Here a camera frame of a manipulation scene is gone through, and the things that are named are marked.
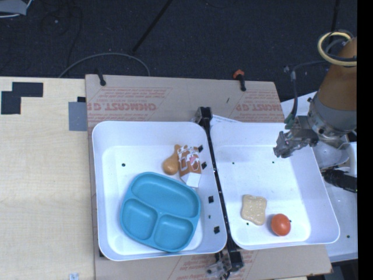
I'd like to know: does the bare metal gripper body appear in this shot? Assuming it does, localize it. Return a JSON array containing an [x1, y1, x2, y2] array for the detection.
[[284, 115, 354, 153]]

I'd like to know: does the white plastic tray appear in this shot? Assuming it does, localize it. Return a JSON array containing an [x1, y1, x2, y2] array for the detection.
[[92, 120, 228, 262], [209, 121, 341, 251]]

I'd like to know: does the white paper sheet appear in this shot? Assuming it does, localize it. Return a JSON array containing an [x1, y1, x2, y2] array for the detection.
[[211, 114, 243, 125]]

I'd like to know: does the beige toy bread slice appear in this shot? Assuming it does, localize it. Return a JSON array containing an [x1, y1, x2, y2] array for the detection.
[[240, 194, 268, 226]]

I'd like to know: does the thin black and white rod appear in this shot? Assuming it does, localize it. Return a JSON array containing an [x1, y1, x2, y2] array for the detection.
[[202, 118, 238, 256]]

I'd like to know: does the orange toy tomato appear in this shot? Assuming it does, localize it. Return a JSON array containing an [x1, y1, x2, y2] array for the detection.
[[270, 213, 293, 237]]

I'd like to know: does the orange and white carton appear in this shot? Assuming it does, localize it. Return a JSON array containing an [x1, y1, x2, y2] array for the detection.
[[177, 145, 203, 188]]

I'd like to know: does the brown toy pear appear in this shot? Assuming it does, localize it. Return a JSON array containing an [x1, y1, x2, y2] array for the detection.
[[162, 144, 182, 176]]

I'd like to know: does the brown cardboard board red print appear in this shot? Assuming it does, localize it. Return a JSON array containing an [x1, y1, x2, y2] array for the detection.
[[85, 73, 333, 280]]

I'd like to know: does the blue divided plate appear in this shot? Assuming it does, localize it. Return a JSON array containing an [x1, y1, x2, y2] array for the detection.
[[119, 171, 202, 253]]

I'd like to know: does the black cylinder on white bracket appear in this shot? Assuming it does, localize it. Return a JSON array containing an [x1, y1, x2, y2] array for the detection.
[[314, 140, 358, 194]]

